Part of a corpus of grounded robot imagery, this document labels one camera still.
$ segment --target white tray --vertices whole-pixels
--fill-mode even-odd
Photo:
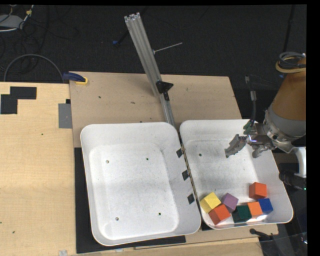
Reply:
[[[201,216],[176,129],[91,124],[81,135],[92,234],[104,246],[187,235]]]
[[[249,198],[249,185],[260,182],[267,185],[273,211],[257,219],[234,223],[232,216],[215,225],[209,214],[201,208],[204,222],[212,229],[227,229],[248,225],[288,223],[293,209],[273,153],[262,152],[252,157],[252,147],[246,145],[240,152],[226,158],[225,149],[236,134],[241,136],[248,120],[188,120],[181,124],[180,135],[200,201],[214,192],[218,198],[230,193],[239,199],[238,205],[253,202]]]

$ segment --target wooden table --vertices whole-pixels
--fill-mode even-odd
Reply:
[[[0,255],[77,255],[75,156],[88,124],[165,121],[145,74],[77,72],[87,85],[0,82],[36,87],[36,99],[18,99],[17,114],[0,114]],[[185,120],[241,119],[228,77],[162,75],[176,125]],[[73,128],[59,128],[59,104],[71,99]],[[100,255],[263,255],[250,227],[201,229],[186,243],[130,247]],[[256,226],[277,234],[276,224]]]

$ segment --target cube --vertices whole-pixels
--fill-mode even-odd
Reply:
[[[239,199],[230,193],[226,193],[221,198],[221,203],[226,206],[230,213],[232,213],[236,209],[238,201]]]
[[[260,203],[258,201],[248,202],[247,205],[249,207],[252,218],[256,218],[256,217],[264,214],[261,209]]]
[[[264,214],[269,214],[274,210],[269,198],[258,199],[258,202]]]
[[[209,216],[215,225],[231,216],[228,208],[222,203],[209,212]]]
[[[200,206],[206,213],[209,213],[220,204],[221,201],[214,192],[211,192],[200,201]]]
[[[249,207],[247,204],[238,205],[231,213],[234,223],[246,222],[252,218]]]
[[[254,182],[249,186],[249,197],[252,199],[261,199],[267,197],[267,185]]]

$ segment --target black mat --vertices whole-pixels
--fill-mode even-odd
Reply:
[[[184,235],[180,235],[175,237],[126,243],[117,246],[103,246],[99,244],[93,237],[91,230],[85,167],[83,162],[82,149],[80,147],[74,149],[74,160],[76,252],[78,254],[114,250],[119,248],[171,245],[186,242],[186,237]]]

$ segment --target black clip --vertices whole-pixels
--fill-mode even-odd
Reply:
[[[168,91],[174,86],[174,84],[169,82],[164,82],[164,81],[157,81],[155,84],[158,89],[158,92],[160,94],[163,94],[164,99],[166,101],[170,101]]]

